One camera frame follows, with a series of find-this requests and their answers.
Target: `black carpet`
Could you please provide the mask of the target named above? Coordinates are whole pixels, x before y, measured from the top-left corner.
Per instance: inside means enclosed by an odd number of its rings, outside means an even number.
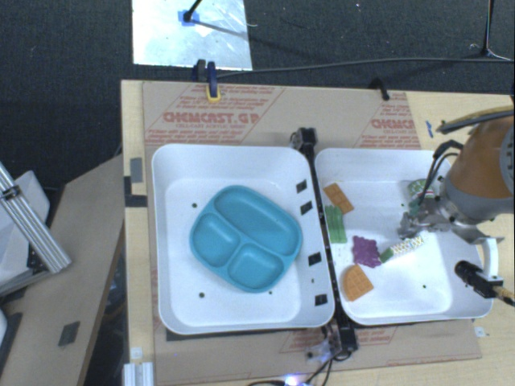
[[[515,0],[492,49],[513,58]],[[386,57],[476,58],[488,0],[245,0],[254,68]],[[57,187],[111,158],[122,79],[188,80],[132,64],[131,0],[0,0],[0,161]],[[395,63],[233,77],[236,83],[509,93],[512,64]]]

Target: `cardboard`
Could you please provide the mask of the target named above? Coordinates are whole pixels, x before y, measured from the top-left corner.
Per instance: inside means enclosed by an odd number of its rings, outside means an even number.
[[[334,88],[289,88],[221,84],[222,100],[208,103],[205,85],[142,83],[146,178],[159,146],[168,142],[287,146],[299,127],[315,127],[318,151],[327,147],[418,149],[420,142],[406,94]],[[323,342],[320,329],[207,335],[167,335],[157,311],[155,224],[147,182],[150,264],[154,300],[157,384],[202,384],[314,372],[319,361],[306,349]],[[429,322],[370,327],[357,332],[360,348],[334,371],[477,359],[472,322]]]

